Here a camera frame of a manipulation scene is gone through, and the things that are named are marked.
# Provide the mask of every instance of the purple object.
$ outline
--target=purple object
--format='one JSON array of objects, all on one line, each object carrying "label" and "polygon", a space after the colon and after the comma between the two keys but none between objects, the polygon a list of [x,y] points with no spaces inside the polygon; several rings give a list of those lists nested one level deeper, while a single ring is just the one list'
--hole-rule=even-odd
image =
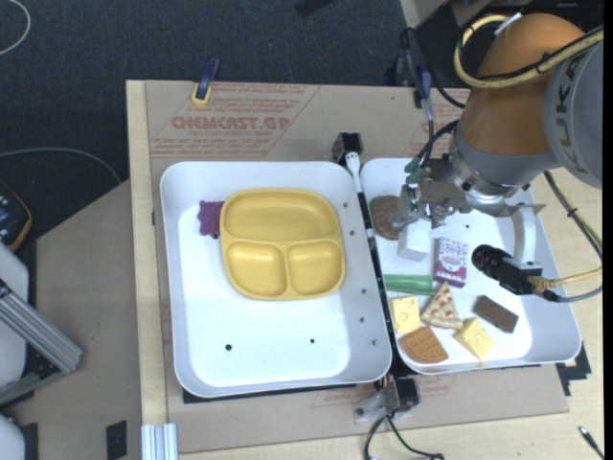
[{"label": "purple object", "polygon": [[219,219],[221,218],[223,201],[200,201],[200,235],[210,235],[214,239],[219,237]]}]

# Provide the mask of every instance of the blue and yellow clamp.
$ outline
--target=blue and yellow clamp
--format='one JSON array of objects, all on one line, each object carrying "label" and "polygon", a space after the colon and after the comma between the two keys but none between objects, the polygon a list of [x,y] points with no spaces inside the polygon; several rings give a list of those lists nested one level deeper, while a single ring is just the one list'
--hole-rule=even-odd
[{"label": "blue and yellow clamp", "polygon": [[208,103],[211,97],[211,82],[217,78],[218,71],[219,58],[209,56],[207,58],[207,63],[204,66],[204,72],[202,72],[200,82],[193,87],[193,105],[197,107],[204,107]]}]

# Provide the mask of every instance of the yellow divided tray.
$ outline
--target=yellow divided tray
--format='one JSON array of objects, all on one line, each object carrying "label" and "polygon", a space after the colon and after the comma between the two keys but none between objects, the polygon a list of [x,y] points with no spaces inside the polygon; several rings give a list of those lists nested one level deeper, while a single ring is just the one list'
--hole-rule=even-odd
[{"label": "yellow divided tray", "polygon": [[325,296],[345,276],[341,227],[334,208],[299,189],[253,189],[228,198],[219,222],[228,278],[261,300]]}]

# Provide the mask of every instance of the dark floor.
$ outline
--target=dark floor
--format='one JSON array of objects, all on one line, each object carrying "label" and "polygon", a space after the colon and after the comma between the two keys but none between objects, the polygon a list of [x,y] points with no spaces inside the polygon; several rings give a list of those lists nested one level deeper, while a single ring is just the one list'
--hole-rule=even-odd
[{"label": "dark floor", "polygon": [[[204,58],[223,81],[385,84],[404,19],[398,0],[18,0],[27,38],[0,55],[0,179],[32,211],[24,246],[127,179],[125,81],[197,80]],[[603,0],[536,0],[588,30]],[[0,50],[26,25],[0,0]],[[451,56],[459,28],[442,7],[418,28],[443,85],[459,82]]]}]

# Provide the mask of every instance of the wooden table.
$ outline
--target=wooden table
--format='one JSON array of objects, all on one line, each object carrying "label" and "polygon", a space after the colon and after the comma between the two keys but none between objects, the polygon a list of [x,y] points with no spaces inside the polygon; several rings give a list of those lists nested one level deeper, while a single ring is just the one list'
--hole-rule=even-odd
[{"label": "wooden table", "polygon": [[[365,87],[346,87],[345,107],[354,93]],[[130,149],[130,183],[134,233],[134,259],[138,312],[142,419],[144,425],[161,425],[169,421],[166,379],[163,362],[162,334],[156,263],[155,235],[151,225],[152,192],[148,146],[148,111],[146,83],[132,80],[126,84],[128,135]],[[406,104],[397,106],[398,114]],[[556,172],[560,184],[580,208],[584,218],[602,233],[602,191],[590,188],[566,171]],[[541,218],[545,225],[560,274],[575,274],[592,269],[599,263],[575,224],[556,203],[542,176],[533,184],[537,202],[550,205]],[[569,294],[593,288],[594,281],[574,284]],[[597,443],[604,446],[603,407],[603,332],[602,295],[573,304],[592,373],[585,380],[573,381],[570,412],[546,417],[503,420],[470,425],[429,427],[405,431],[406,441],[414,448],[441,451],[445,458],[597,458],[578,431],[585,426]],[[364,435],[325,440],[292,442],[253,448],[183,454],[195,459],[357,459],[361,458]],[[393,433],[377,434],[371,453],[381,458],[413,458]]]}]

